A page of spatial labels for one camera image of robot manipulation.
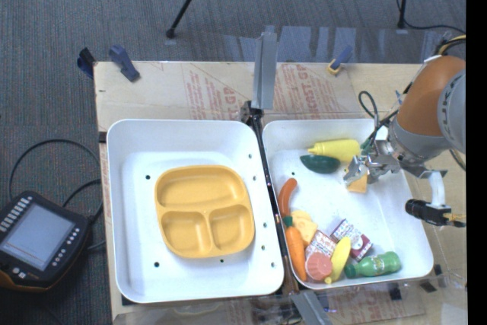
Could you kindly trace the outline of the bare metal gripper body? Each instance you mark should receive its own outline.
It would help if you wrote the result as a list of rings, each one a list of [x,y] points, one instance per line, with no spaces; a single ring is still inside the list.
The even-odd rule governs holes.
[[[367,153],[369,167],[398,167],[399,161],[393,146],[387,140],[375,140]]]

